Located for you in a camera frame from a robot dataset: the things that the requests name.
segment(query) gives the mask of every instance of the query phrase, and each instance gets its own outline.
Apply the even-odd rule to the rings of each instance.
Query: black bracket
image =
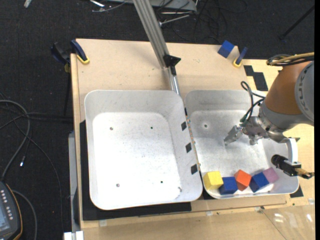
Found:
[[[166,54],[163,56],[163,59],[164,59],[165,66],[167,68],[170,68],[171,74],[176,76],[177,75],[176,65],[178,64],[179,61],[181,61],[181,58]]]

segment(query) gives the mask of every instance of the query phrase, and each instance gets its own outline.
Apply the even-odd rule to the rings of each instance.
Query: blue object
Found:
[[[235,64],[239,65],[239,64],[241,63],[242,59],[244,58],[244,56],[245,56],[246,53],[247,53],[247,50],[248,50],[247,47],[244,47],[244,48],[243,48],[243,50],[242,50],[242,52],[240,53],[239,57],[236,59]]]
[[[232,195],[238,190],[235,177],[222,177],[223,185],[219,187],[221,195]]]
[[[251,190],[255,193],[268,184],[269,184],[269,181],[267,180],[266,176],[264,175],[263,172],[260,172],[252,176],[249,186]]]
[[[227,58],[234,47],[235,46],[232,43],[225,40],[221,45],[220,49],[218,50],[218,54]]]

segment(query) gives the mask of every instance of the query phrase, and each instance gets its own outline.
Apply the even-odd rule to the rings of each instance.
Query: orange cube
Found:
[[[240,191],[244,191],[250,184],[252,176],[243,170],[238,170],[235,174],[235,181]]]

